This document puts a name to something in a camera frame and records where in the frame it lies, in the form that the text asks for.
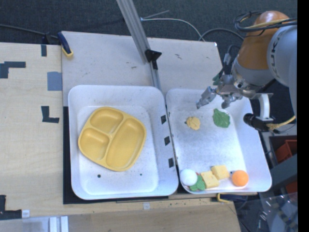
yellow sponge block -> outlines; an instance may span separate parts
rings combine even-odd
[[[218,180],[230,177],[230,173],[225,165],[212,166],[211,171],[213,172],[214,176],[217,177]]]
[[[219,180],[213,175],[212,171],[201,172],[201,176],[205,182],[206,189],[219,186]]]

